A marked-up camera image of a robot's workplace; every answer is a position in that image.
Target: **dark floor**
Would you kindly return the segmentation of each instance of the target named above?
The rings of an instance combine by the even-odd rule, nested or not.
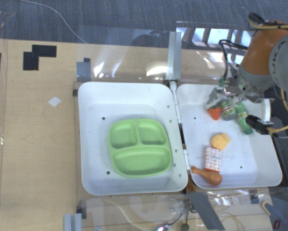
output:
[[[249,12],[288,23],[288,0],[28,0],[53,7],[90,43],[118,41],[111,27],[175,31],[176,21],[247,27]],[[16,12],[16,23],[0,37],[80,42],[52,10],[17,0],[0,0],[0,11]]]

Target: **green bottle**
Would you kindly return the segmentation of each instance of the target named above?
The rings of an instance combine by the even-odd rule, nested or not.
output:
[[[249,125],[246,124],[245,118],[248,116],[248,113],[245,111],[244,106],[241,102],[239,102],[235,107],[238,124],[243,128],[245,134],[253,133],[253,130]]]

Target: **white diamond sticker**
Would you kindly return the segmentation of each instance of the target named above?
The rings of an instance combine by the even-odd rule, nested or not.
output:
[[[54,97],[49,101],[49,104],[56,107],[60,102],[61,100],[58,97]]]

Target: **green can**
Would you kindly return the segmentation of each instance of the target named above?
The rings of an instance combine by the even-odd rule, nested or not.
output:
[[[231,101],[226,100],[221,103],[222,114],[225,121],[233,120],[237,118],[237,113],[234,108],[231,107]]]

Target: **black connector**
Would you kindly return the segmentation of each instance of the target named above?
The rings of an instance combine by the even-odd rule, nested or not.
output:
[[[272,123],[269,123],[269,124],[264,123],[263,121],[260,120],[259,117],[256,117],[254,115],[247,116],[245,119],[245,122],[251,128],[255,129],[256,132],[262,135],[269,134],[269,131],[267,130],[267,128],[273,125]]]

